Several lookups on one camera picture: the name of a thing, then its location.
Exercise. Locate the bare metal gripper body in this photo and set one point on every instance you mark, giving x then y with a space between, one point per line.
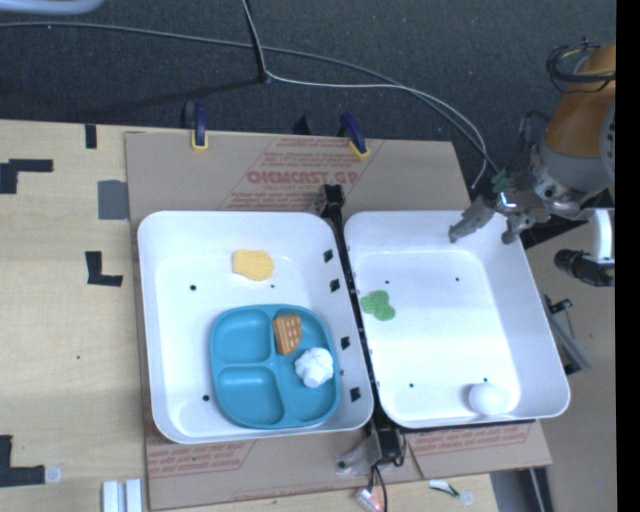
532 199

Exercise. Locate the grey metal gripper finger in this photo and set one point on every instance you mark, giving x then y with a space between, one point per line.
515 228
467 223

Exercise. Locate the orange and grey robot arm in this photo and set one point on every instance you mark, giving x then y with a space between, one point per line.
582 125

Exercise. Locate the brown cardboard board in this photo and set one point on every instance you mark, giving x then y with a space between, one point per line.
425 170

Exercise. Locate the white plastic tray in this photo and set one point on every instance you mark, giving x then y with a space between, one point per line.
440 340
190 350

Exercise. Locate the green ridged leaf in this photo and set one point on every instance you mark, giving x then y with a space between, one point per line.
377 306

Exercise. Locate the thin black rod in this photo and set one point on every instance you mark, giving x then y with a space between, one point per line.
353 295

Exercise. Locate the white ball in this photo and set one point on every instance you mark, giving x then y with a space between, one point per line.
488 398

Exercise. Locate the white cauliflower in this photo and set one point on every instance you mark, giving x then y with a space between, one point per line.
315 366

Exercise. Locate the orange waffle slice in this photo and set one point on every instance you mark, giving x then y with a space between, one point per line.
288 332

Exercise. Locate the yellow ridged crisp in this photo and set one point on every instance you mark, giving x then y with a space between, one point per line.
252 264

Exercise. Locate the blue divided plate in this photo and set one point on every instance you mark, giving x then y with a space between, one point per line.
245 370

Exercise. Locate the black cylinder on white bracket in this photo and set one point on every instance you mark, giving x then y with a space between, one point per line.
587 260

